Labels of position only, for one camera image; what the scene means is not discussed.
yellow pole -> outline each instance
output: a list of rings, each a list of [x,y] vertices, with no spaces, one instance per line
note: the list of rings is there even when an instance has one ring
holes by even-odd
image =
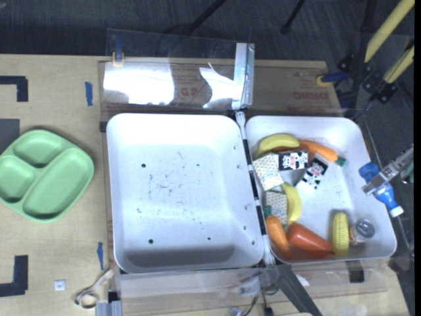
[[[397,25],[402,21],[405,15],[413,8],[415,0],[400,0],[394,10],[390,13],[378,31],[373,35],[370,42],[368,42],[365,63],[367,63],[377,50],[382,46],[384,41],[395,30]]]
[[[415,45],[406,50],[396,63],[384,74],[385,82],[391,84],[414,62]]]

blue bottle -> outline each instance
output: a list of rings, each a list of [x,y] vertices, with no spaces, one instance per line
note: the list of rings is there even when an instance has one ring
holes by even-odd
[[[380,172],[380,170],[377,164],[369,162],[361,167],[358,172],[366,182],[369,182]],[[395,201],[395,192],[393,191],[393,187],[390,183],[385,182],[373,193],[373,195],[378,201],[386,205],[391,217],[395,218],[403,213],[403,208]]]

green divided plate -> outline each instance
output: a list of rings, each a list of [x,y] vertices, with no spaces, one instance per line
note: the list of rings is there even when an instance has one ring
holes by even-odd
[[[91,157],[46,130],[29,131],[0,155],[0,201],[31,220],[61,218],[93,177]]]

wooden table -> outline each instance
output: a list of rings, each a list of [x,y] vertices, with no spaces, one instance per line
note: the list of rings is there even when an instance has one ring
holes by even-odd
[[[103,137],[99,131],[99,62],[108,57],[47,55],[0,55],[0,76],[25,76],[29,83],[29,101],[16,102],[16,87],[0,85],[0,118],[20,119],[20,133],[44,128],[60,134],[80,146],[94,160],[93,180],[78,203],[53,223],[36,223],[0,204],[0,283],[12,280],[14,256],[28,255],[29,282],[24,295],[0,298],[0,315],[94,315],[74,303],[77,292],[91,286],[103,273],[97,256],[99,242],[104,246],[104,266],[109,266],[107,238],[106,186]],[[288,74],[291,63],[261,61],[256,66],[271,66]],[[326,73],[324,63],[307,63]],[[265,80],[268,89],[279,79],[270,69]],[[93,105],[88,106],[85,82],[93,86]],[[326,315],[408,315],[395,273],[382,266],[386,291],[347,296],[317,298],[315,303]],[[55,280],[65,280],[65,290],[55,290]],[[99,291],[107,298],[107,285]],[[271,302],[276,315],[290,315],[297,310],[288,301]],[[125,315],[135,315],[129,307]],[[227,309],[192,311],[179,315],[225,315]],[[254,308],[250,315],[262,315]]]

can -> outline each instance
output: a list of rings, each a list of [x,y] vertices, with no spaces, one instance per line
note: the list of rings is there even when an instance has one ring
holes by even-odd
[[[374,225],[367,219],[359,219],[349,227],[349,245],[357,246],[372,238],[375,234]]]

